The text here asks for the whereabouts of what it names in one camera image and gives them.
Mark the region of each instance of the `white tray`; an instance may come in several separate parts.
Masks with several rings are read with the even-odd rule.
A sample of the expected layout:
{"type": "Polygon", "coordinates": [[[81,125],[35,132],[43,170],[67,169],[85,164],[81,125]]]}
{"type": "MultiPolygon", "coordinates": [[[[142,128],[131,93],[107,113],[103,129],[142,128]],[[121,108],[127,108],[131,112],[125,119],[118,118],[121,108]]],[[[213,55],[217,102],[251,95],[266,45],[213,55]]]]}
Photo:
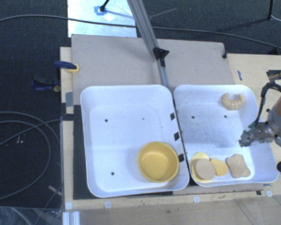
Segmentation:
{"type": "Polygon", "coordinates": [[[160,141],[184,153],[173,98],[161,85],[94,86],[81,93],[87,183],[97,197],[180,190],[189,182],[186,160],[165,183],[144,178],[137,156],[143,145],[160,141]]]}
{"type": "Polygon", "coordinates": [[[209,183],[197,182],[199,185],[211,187],[277,179],[276,161],[269,143],[254,142],[242,148],[238,144],[243,130],[248,130],[258,114],[255,96],[248,87],[181,85],[175,88],[174,99],[188,161],[199,151],[223,161],[239,153],[251,171],[246,178],[235,179],[228,172],[225,176],[215,176],[209,183]],[[230,93],[230,99],[237,99],[237,94],[242,93],[246,103],[236,111],[229,111],[221,102],[225,93],[230,93]]]}

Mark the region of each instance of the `black floor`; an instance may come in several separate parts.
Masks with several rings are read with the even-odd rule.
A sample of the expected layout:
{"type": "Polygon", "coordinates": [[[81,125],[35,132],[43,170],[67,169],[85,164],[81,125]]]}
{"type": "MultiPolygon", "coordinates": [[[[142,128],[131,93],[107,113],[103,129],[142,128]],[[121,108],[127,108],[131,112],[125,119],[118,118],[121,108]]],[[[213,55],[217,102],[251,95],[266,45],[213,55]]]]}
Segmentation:
{"type": "MultiPolygon", "coordinates": [[[[275,47],[281,53],[281,22],[266,19],[270,0],[143,1],[149,15],[177,8],[153,17],[153,26],[229,33],[273,46],[204,32],[155,30],[157,38],[223,42],[229,53],[267,54],[275,47]]],[[[67,0],[0,0],[0,19],[22,14],[67,16],[67,0]]],[[[281,19],[281,0],[274,1],[273,15],[281,19]]],[[[0,111],[28,113],[45,121],[60,118],[60,93],[33,90],[30,82],[35,75],[58,78],[53,62],[59,60],[61,46],[70,46],[66,21],[16,18],[0,22],[0,111]]],[[[14,114],[0,114],[0,121],[3,120],[38,124],[32,118],[14,114]]],[[[59,134],[59,123],[51,125],[59,134]]],[[[0,142],[26,128],[20,123],[0,124],[0,142]]],[[[48,169],[30,188],[1,199],[0,205],[42,208],[53,195],[48,187],[60,186],[59,143],[48,128],[42,130],[52,149],[48,169]]],[[[32,183],[45,168],[48,154],[46,139],[36,130],[0,146],[0,197],[32,183]]],[[[59,205],[60,197],[56,196],[48,207],[59,205]]]]}

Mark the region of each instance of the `wooden table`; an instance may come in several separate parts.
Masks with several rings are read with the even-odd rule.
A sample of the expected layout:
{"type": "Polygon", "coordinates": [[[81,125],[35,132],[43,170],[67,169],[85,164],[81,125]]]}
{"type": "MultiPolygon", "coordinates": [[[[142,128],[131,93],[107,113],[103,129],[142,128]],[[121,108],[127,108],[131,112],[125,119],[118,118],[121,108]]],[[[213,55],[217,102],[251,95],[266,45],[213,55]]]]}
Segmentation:
{"type": "MultiPolygon", "coordinates": [[[[72,49],[62,47],[60,60],[72,62],[72,49]]],[[[234,84],[248,86],[260,103],[260,92],[268,82],[267,70],[281,69],[281,56],[228,54],[234,84]]],[[[73,92],[72,73],[61,70],[61,101],[73,92]]],[[[266,108],[272,108],[280,94],[269,91],[266,108]]],[[[67,106],[66,112],[73,113],[67,106]]],[[[267,114],[263,112],[262,120],[267,114]]],[[[66,211],[80,211],[81,224],[281,224],[281,175],[271,184],[226,187],[192,187],[170,196],[73,199],[73,121],[62,121],[64,202],[66,211]]],[[[281,148],[271,144],[276,162],[281,148]]]]}

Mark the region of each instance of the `yellow bowl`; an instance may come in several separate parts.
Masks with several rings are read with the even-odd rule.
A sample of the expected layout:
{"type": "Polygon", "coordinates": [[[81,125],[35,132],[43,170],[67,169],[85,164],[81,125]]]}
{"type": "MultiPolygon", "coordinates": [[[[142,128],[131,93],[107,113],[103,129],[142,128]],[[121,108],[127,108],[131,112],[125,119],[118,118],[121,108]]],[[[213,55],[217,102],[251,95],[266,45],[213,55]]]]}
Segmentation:
{"type": "Polygon", "coordinates": [[[169,145],[163,142],[149,142],[144,145],[137,157],[141,174],[153,182],[172,180],[179,170],[179,159],[169,145]]]}

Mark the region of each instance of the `yellow clamp pad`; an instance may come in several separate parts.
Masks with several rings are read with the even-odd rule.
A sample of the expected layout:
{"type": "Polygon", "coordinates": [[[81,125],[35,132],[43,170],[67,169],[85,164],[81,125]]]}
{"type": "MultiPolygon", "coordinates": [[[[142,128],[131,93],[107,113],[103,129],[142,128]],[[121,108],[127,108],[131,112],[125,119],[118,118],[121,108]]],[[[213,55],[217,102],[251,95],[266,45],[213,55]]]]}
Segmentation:
{"type": "Polygon", "coordinates": [[[74,64],[76,66],[76,69],[67,69],[67,72],[70,72],[70,73],[76,73],[79,71],[79,66],[77,64],[74,64]]]}

